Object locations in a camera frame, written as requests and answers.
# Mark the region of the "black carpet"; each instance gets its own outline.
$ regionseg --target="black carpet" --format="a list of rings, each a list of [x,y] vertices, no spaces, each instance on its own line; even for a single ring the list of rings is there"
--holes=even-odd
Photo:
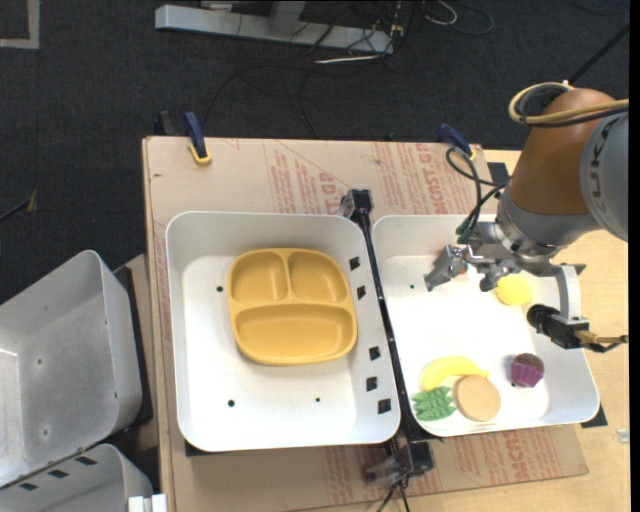
[[[158,32],[165,3],[178,2],[42,0],[40,49],[0,48],[0,216],[37,190],[35,211],[0,220],[0,303],[84,249],[114,269],[145,252],[140,143],[162,110],[182,130],[217,91],[208,136],[429,142],[446,122],[520,149],[528,129],[509,119],[510,99],[572,76],[630,17],[629,0],[469,0],[449,2],[452,28],[406,1],[395,56],[312,67],[345,53]],[[25,4],[0,2],[0,39],[26,37]],[[351,4],[309,2],[302,19],[363,24],[362,11],[396,2]],[[574,85],[628,98],[629,67],[627,35]]]

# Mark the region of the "wooden table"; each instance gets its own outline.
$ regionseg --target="wooden table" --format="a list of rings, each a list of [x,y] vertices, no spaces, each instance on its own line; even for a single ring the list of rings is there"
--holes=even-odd
[[[180,166],[185,165],[185,153],[176,153],[176,138],[153,137],[145,139],[143,152],[143,179],[145,188],[147,248],[149,265],[149,282],[151,294],[153,337],[154,337],[154,367],[158,399],[158,436],[160,447],[160,470],[162,491],[169,497],[170,509],[178,512],[186,510],[176,509],[175,482],[179,481],[174,474],[176,432],[175,418],[171,418],[171,407],[167,400],[175,396],[175,391],[167,388],[166,382],[172,382],[164,358],[167,347],[163,347],[162,315],[160,310],[166,308],[166,283],[158,280],[158,251],[164,248],[155,232],[159,223],[166,222],[158,218],[158,211],[167,206],[171,212],[174,203],[181,200],[187,204],[185,192],[181,187],[167,187],[162,194],[154,193],[154,180],[162,178],[162,173],[178,173]],[[230,147],[237,143],[235,139],[224,141]],[[346,142],[326,143],[318,147],[317,141],[309,146],[310,153],[330,151],[345,152]],[[295,146],[304,159],[304,144]],[[518,158],[518,152],[485,151],[486,161],[504,162],[510,171],[513,170]],[[238,165],[245,165],[242,155],[237,155]],[[374,158],[371,165],[379,165],[380,158]],[[197,176],[197,169],[193,166],[185,171],[185,176],[192,173]],[[232,208],[235,196],[242,197],[242,184],[233,183],[220,173],[219,187],[227,187],[227,197],[219,202],[225,208]],[[196,190],[192,193],[192,207],[187,209],[216,209],[215,204],[207,202],[206,190]],[[251,202],[244,198],[245,203],[235,203],[238,211],[263,211],[263,198],[256,196]],[[614,238],[604,231],[588,234],[564,250],[559,258],[570,263],[585,263],[587,270],[581,275],[580,282],[583,292],[582,313],[591,321],[591,330],[602,335],[620,335],[628,333],[628,244]],[[555,480],[544,480],[509,486],[498,486],[477,489],[473,491],[448,492],[416,496],[409,499],[413,512],[416,511],[463,511],[495,512],[496,510],[510,510],[516,512],[539,512],[541,510],[593,511],[602,510],[625,511],[630,510],[630,443],[628,432],[629,417],[629,351],[627,346],[619,347],[607,354],[588,353],[596,385],[600,391],[601,403],[606,414],[608,425],[593,428],[581,428],[576,431],[582,446],[589,469],[588,474]],[[260,492],[277,492],[277,489],[261,489]],[[377,510],[380,502],[355,503],[339,507],[324,508],[333,512],[372,512]],[[388,511],[402,511],[401,500],[393,500],[387,505]]]

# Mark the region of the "white container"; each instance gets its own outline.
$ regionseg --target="white container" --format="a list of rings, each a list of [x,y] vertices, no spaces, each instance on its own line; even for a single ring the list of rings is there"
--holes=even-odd
[[[98,254],[0,306],[0,487],[128,426],[141,402],[129,297]]]
[[[487,422],[469,420],[460,411],[437,421],[420,421],[416,416],[416,421],[426,431],[446,437],[593,418],[600,400],[584,351],[555,345],[547,336],[537,334],[526,320],[533,304],[559,309],[554,278],[521,272],[533,296],[531,303],[522,306],[506,306],[495,292],[481,292],[479,282],[483,276],[473,267],[427,291],[423,275],[433,269],[433,261],[445,245],[455,244],[455,229],[463,218],[389,216],[376,222],[372,230],[409,396],[422,391],[421,375],[430,362],[462,355],[491,372],[489,380],[498,388],[502,400],[498,415]],[[522,352],[537,354],[545,365],[544,378],[533,388],[511,385],[510,362]],[[450,377],[443,385],[455,386],[458,378]]]
[[[0,491],[2,512],[124,512],[151,483],[114,446],[101,444]]]
[[[395,380],[357,225],[329,215],[186,212],[166,236],[178,423],[190,444],[219,452],[380,443],[395,434]],[[340,265],[358,324],[347,355],[287,367],[241,355],[224,289],[229,268],[247,251],[274,247],[322,251]],[[353,258],[360,264],[351,270]]]

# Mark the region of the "toy banana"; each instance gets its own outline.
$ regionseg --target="toy banana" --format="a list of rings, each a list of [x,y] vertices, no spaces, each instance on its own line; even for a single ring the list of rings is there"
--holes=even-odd
[[[425,369],[422,375],[422,387],[430,391],[451,375],[482,375],[489,376],[489,372],[478,366],[465,356],[448,356],[436,359]]]

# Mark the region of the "metal bracket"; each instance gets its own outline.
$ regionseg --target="metal bracket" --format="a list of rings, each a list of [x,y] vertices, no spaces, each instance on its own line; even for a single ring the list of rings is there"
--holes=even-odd
[[[350,219],[360,226],[365,237],[367,252],[371,262],[371,272],[373,282],[376,287],[378,297],[378,305],[382,315],[387,343],[389,345],[389,353],[391,354],[391,364],[396,379],[396,388],[398,390],[398,399],[400,403],[400,429],[404,432],[407,440],[408,450],[411,455],[414,473],[424,473],[433,469],[433,457],[429,449],[428,441],[436,439],[435,436],[427,433],[418,425],[413,413],[411,412],[411,403],[407,394],[407,388],[402,375],[400,366],[400,356],[396,347],[395,335],[389,317],[389,311],[382,291],[382,282],[378,271],[378,263],[373,248],[373,240],[371,238],[371,219],[370,213],[373,209],[373,199],[371,192],[365,189],[349,190],[340,202],[338,214]]]

